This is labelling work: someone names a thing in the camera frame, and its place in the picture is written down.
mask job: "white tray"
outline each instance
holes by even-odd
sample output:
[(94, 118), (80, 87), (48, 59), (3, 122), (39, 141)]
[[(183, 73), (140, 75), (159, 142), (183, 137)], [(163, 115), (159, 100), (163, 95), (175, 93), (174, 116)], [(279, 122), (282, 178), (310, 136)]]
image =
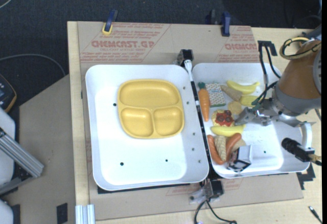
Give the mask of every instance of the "white tray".
[[(269, 82), (271, 84), (278, 80), (273, 74), (270, 65), (265, 64)], [(259, 63), (200, 63), (193, 68), (195, 84), (198, 82), (220, 83), (226, 85), (227, 80), (234, 80), (240, 84), (252, 84), (260, 82), (260, 86), (252, 95), (259, 96), (264, 88), (263, 71)], [(232, 99), (224, 93), (226, 103)], [(210, 117), (217, 109), (228, 109), (227, 105), (219, 108), (210, 108)], [(204, 122), (206, 134), (213, 134), (211, 131), (213, 123), (211, 119)], [(310, 134), (311, 127), (307, 125), (305, 134)], [(294, 155), (285, 151), (281, 142), (284, 138), (291, 138), (302, 143), (301, 128), (293, 128), (283, 122), (272, 122), (269, 126), (250, 122), (242, 133), (242, 138), (247, 145), (252, 146), (252, 164), (241, 173), (235, 173), (226, 168), (226, 165), (217, 165), (213, 162), (213, 168), (217, 174), (224, 178), (255, 176), (265, 174), (280, 174), (287, 172), (300, 172), (308, 168), (309, 162), (304, 163), (296, 159)]]
[[(120, 85), (132, 79), (164, 79), (179, 90), (185, 124), (164, 139), (136, 139), (121, 127)], [(99, 187), (124, 190), (198, 183), (209, 172), (189, 76), (177, 65), (95, 65), (86, 73), (94, 179)]]

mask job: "sausage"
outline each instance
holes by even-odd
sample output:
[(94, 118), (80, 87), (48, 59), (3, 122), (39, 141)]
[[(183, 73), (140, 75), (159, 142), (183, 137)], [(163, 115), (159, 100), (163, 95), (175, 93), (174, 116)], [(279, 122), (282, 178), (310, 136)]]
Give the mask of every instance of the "sausage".
[(242, 138), (240, 133), (235, 133), (233, 136), (229, 137), (226, 143), (226, 156), (227, 160), (229, 160), (231, 156), (231, 150), (233, 146)]
[(223, 165), (224, 161), (221, 160), (219, 157), (218, 151), (215, 146), (215, 139), (212, 135), (207, 135), (209, 150), (211, 154), (211, 158), (216, 162), (218, 165)]

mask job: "blue clamp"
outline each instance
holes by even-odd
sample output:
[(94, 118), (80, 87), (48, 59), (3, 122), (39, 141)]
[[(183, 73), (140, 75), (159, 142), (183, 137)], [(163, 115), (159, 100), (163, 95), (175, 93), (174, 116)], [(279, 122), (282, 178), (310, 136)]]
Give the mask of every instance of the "blue clamp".
[(221, 24), (221, 35), (223, 37), (229, 37), (230, 14), (227, 11), (221, 15)]
[(105, 36), (109, 36), (112, 31), (112, 23), (116, 21), (118, 15), (118, 10), (111, 10), (109, 13), (109, 17), (107, 23), (103, 25), (102, 33)]

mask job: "wooden edge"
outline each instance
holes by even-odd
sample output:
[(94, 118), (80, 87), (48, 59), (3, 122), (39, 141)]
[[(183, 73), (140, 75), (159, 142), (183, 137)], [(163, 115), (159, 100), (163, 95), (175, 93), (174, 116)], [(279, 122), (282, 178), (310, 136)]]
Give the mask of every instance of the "wooden edge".
[(83, 102), (81, 98), (82, 82), (79, 58), (78, 26), (75, 21), (67, 22), (69, 77), (72, 99), (72, 133), (75, 174), (76, 205), (89, 204), (87, 176)]

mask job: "dark floor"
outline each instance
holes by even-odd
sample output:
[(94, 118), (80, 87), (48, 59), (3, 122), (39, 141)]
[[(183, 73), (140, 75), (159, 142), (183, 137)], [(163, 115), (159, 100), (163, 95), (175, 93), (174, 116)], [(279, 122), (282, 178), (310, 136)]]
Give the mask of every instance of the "dark floor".
[(319, 7), (319, 0), (12, 0), (0, 8), (0, 74), (17, 91), (15, 105), (23, 104), (63, 74), (42, 57), (3, 58), (42, 54), (68, 73), (66, 22), (105, 21), (110, 9), (121, 22), (205, 24), (215, 9), (228, 11), (232, 25), (315, 28)]

